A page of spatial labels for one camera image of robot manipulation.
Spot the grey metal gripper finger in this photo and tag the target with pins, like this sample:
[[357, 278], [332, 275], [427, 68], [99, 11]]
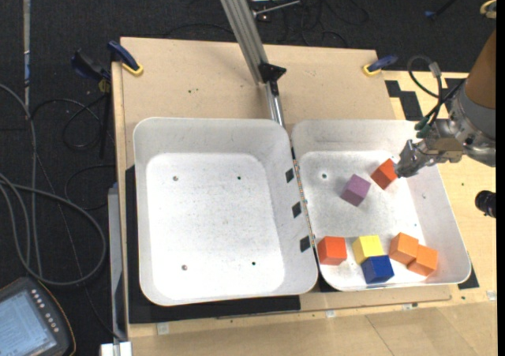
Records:
[[404, 157], [417, 165]]

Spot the pale wood board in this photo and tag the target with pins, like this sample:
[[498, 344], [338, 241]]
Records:
[[205, 86]]

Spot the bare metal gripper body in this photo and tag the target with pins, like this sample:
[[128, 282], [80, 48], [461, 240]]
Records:
[[442, 145]]

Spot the purple cube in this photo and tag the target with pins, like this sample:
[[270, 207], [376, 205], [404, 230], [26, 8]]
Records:
[[356, 189]]

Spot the black cylinder on white bracket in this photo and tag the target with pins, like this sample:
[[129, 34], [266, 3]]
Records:
[[487, 203]]

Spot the blue cube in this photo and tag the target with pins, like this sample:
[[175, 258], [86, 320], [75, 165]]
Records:
[[378, 270]]

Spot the white plastic tray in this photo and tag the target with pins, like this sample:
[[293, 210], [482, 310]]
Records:
[[378, 220], [213, 212]]

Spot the yellow cube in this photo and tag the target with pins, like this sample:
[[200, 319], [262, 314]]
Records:
[[367, 247]]

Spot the orange cube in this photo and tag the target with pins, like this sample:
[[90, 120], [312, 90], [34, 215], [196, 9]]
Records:
[[403, 248], [425, 261]]

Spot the red cube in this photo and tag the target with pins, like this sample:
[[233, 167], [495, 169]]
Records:
[[383, 175], [332, 250]]

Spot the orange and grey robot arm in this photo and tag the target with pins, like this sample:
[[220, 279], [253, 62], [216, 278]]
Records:
[[482, 82]]

